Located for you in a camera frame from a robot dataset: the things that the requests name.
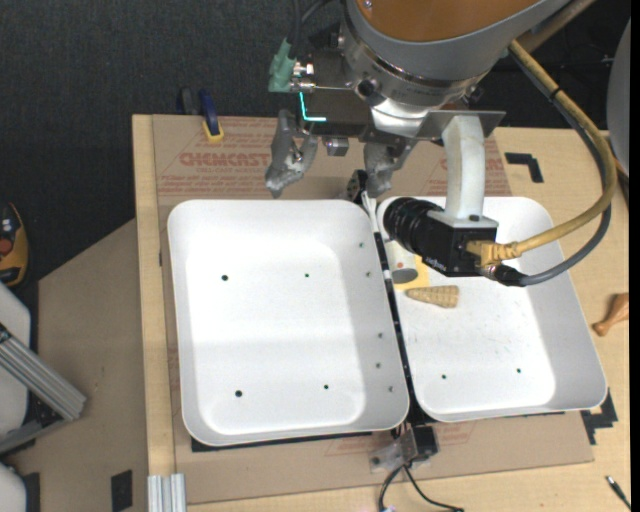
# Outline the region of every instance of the wooden edge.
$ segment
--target wooden edge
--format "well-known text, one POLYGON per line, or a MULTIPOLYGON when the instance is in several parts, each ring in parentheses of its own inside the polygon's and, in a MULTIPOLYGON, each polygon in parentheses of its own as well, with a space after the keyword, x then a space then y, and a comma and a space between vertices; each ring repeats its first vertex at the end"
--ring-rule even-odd
POLYGON ((536 30, 531 30, 521 35, 518 38, 518 42, 525 50, 533 52, 595 1, 572 0, 556 14, 542 22, 536 30))
POLYGON ((175 473, 175 447, 164 314, 153 118, 134 115, 133 164, 144 347, 147 459, 150 475, 175 473))

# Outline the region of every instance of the green light strip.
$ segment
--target green light strip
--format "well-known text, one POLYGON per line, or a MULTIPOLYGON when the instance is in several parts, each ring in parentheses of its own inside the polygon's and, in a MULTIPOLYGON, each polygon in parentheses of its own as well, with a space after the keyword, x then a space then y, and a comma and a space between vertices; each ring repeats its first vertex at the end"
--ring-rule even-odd
POLYGON ((308 117, 307 116, 307 106, 304 104, 304 94, 298 93, 300 96, 300 110, 302 111, 302 119, 305 121, 315 122, 315 123, 324 123, 327 121, 326 117, 308 117))

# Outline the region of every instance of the green connector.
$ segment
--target green connector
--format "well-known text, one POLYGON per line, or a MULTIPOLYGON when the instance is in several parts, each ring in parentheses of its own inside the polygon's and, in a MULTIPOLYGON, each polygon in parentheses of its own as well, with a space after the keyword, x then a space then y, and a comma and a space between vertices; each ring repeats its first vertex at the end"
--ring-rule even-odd
POLYGON ((291 44, 284 39, 269 67, 269 92, 289 92, 291 90, 289 82, 296 61, 289 58, 289 50, 291 50, 291 44))

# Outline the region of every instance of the black floor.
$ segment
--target black floor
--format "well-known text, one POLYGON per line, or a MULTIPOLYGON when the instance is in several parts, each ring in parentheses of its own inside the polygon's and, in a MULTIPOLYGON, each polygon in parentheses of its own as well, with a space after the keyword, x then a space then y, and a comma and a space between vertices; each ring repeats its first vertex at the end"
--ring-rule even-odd
MULTIPOLYGON (((131 115, 174 113, 208 87, 223 115, 273 116, 266 70, 289 2, 0 0, 0 198, 21 212, 39 279, 132 219, 131 115)), ((609 66, 631 0, 598 0, 534 53, 602 128, 609 66)), ((310 30, 338 18, 329 5, 310 30)), ((478 107, 503 125, 565 127, 509 59, 478 107)))

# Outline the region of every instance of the yellow and black tool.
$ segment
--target yellow and black tool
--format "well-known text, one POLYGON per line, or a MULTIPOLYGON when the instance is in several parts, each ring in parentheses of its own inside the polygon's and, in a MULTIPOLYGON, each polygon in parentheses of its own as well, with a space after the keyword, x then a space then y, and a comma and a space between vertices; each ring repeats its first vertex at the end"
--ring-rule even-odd
POLYGON ((29 242, 22 219, 12 203, 0 200, 0 281, 20 284, 29 265, 29 242))

